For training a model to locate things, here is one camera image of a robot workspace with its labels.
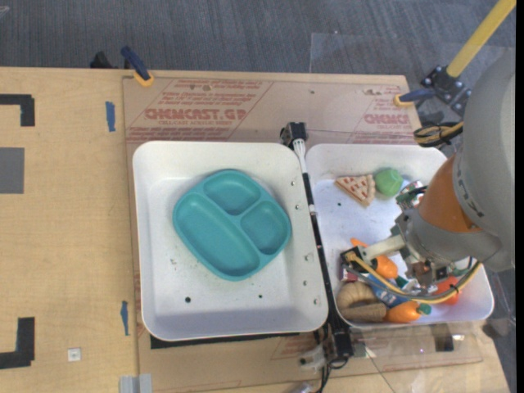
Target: yellow pole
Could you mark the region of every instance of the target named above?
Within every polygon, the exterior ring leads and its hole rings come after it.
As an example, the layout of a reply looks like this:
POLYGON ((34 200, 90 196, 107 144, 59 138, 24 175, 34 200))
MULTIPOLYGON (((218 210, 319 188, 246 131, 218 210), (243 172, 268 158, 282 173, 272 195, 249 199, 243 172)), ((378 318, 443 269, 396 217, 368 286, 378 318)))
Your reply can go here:
POLYGON ((455 78, 461 75, 473 57, 480 51, 516 4, 517 0, 499 0, 495 4, 460 52, 446 67, 448 75, 455 78))

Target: dark floor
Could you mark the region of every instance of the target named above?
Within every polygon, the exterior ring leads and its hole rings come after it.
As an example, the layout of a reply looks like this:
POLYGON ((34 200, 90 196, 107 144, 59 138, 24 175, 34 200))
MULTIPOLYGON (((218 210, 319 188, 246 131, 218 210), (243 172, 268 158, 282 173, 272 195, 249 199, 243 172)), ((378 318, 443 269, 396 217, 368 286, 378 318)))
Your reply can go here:
MULTIPOLYGON (((446 65, 498 0, 0 0, 0 66, 88 68, 129 45, 153 70, 405 75, 446 65)), ((516 10, 462 73, 472 87, 516 47, 516 10)), ((433 100, 421 118, 458 116, 433 100)), ((486 324, 517 391, 515 272, 490 275, 486 324)))

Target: gray square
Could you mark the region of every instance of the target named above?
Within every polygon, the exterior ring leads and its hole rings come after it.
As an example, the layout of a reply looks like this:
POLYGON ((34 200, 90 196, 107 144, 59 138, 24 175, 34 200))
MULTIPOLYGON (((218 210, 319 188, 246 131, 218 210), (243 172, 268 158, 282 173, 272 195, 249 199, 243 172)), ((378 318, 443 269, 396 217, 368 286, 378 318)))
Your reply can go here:
POLYGON ((0 194, 24 193, 24 148, 0 147, 0 194))

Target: pizza slice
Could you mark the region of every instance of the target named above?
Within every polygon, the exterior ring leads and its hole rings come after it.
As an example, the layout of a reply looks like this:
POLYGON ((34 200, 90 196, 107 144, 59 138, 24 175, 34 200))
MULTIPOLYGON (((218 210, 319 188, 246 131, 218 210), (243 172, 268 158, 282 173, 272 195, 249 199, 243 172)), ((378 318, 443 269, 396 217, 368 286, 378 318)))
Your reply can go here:
POLYGON ((335 179, 335 184, 363 206, 369 206, 375 198, 375 180, 371 174, 341 176, 335 179))

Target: white plastic tray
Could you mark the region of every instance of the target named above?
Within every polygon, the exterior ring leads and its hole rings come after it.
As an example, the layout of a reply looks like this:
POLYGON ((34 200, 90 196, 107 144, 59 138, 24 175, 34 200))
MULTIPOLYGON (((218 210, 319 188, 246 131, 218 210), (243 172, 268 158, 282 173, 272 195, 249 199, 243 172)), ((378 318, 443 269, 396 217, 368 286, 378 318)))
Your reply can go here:
MULTIPOLYGON (((372 204, 364 208, 334 185, 342 175, 373 174, 388 167, 397 169, 405 182, 420 180, 429 184, 446 157, 434 148, 367 144, 319 144, 306 154, 318 226, 335 295, 343 282, 339 279, 340 253, 352 247, 351 237, 373 244, 391 235, 401 210, 395 199, 377 192, 372 204)), ((406 267, 400 255, 399 271, 406 267)), ((473 321, 487 318, 494 307, 486 271, 481 268, 463 289, 456 305, 432 305, 429 316, 412 324, 473 321)), ((398 327, 389 323, 352 323, 357 328, 398 327)))
POLYGON ((328 303, 295 154, 277 143, 147 142, 133 155, 142 318, 165 341, 310 332, 328 303), (214 275, 174 230, 176 201, 204 177, 238 169, 286 211, 291 238, 248 279, 214 275))

